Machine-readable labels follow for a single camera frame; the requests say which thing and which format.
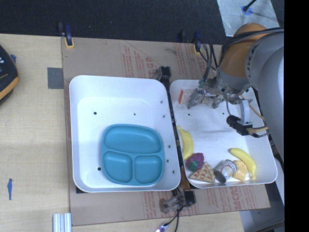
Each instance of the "blue plate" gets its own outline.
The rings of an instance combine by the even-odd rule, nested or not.
[[[149,127],[111,125],[102,137],[101,163],[104,174],[115,183],[152,185],[164,170],[162,138]]]

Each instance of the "light wood surface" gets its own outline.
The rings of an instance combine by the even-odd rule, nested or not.
[[[64,94],[47,85],[47,68],[62,68],[61,40],[0,34],[0,45],[16,56],[20,72],[13,94],[0,106],[0,232],[51,232],[53,214],[70,212]],[[165,221],[78,226],[72,231],[152,232]],[[241,232],[243,227],[239,212],[231,212],[180,217],[177,231]]]

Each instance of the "toy banana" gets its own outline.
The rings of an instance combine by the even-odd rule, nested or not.
[[[193,140],[189,132],[181,129],[180,126],[177,126],[177,129],[183,140],[183,159],[187,160],[193,154]]]
[[[231,148],[229,151],[233,156],[236,156],[246,164],[248,171],[252,175],[252,179],[255,179],[256,164],[252,157],[240,148]]]

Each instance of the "soda can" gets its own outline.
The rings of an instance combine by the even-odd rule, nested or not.
[[[233,175],[237,170],[234,162],[231,160],[223,161],[217,168],[214,169],[213,173],[215,179],[221,183],[225,183],[229,177]]]

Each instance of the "cardboard sheet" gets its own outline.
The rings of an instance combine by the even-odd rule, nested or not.
[[[74,38],[74,48],[62,39],[65,115],[69,166],[70,212],[73,226],[172,217],[159,207],[171,191],[83,193],[72,177],[69,84],[78,75],[152,78],[160,66],[170,66],[171,82],[200,79],[206,62],[189,43],[162,43]],[[215,45],[218,56],[219,45]],[[265,185],[195,189],[197,203],[181,216],[269,208]]]

